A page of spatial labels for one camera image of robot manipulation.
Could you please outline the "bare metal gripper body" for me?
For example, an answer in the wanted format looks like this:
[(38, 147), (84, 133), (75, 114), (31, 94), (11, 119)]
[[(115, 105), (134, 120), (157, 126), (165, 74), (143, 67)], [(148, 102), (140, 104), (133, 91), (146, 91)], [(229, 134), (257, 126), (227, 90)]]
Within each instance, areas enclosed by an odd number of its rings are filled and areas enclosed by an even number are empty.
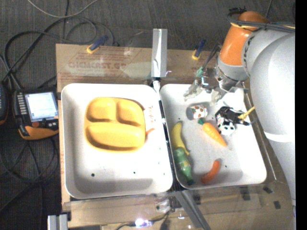
[(201, 73), (201, 86), (208, 90), (230, 92), (240, 85), (239, 80), (234, 80), (224, 75), (219, 69), (203, 68)]

